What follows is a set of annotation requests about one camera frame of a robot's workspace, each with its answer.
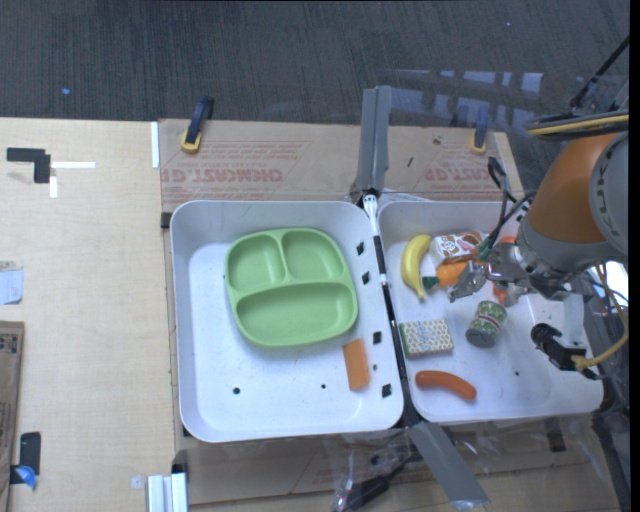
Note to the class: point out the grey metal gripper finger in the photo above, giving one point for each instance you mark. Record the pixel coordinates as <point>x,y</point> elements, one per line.
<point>514,296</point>
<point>470,282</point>

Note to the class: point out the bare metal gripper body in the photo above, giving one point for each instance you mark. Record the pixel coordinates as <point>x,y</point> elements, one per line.
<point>510,265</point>

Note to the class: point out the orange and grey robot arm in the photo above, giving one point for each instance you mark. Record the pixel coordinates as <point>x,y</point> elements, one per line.
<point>565,200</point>

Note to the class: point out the orange carrot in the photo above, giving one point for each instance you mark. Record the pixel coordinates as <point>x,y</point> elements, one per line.
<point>450,272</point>

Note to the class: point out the green and white can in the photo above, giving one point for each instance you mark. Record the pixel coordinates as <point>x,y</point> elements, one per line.
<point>487,322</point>

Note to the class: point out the white and brown bread packet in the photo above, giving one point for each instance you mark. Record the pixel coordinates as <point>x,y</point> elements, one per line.
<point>457,246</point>

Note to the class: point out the yellow banana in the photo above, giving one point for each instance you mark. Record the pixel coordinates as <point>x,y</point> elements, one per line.
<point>412,262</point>

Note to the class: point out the white patterned carton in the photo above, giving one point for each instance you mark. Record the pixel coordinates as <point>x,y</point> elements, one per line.
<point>426,337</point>

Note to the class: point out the white plastic tray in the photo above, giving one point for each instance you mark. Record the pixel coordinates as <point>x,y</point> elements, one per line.
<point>280,395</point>
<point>520,380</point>

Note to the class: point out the orange sausage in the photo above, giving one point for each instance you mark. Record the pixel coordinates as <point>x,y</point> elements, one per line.
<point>445,384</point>

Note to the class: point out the orange flat rectangular block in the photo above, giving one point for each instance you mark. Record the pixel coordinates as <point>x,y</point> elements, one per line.
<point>356,364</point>

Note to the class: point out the green divided plate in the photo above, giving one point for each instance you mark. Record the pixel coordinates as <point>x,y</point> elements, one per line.
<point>292,285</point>

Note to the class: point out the brown cardboard board red print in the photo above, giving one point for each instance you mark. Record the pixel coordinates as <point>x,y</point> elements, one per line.
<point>280,165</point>

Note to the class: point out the black cylinder on white bracket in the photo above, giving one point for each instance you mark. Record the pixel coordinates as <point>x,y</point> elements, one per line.
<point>555,345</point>

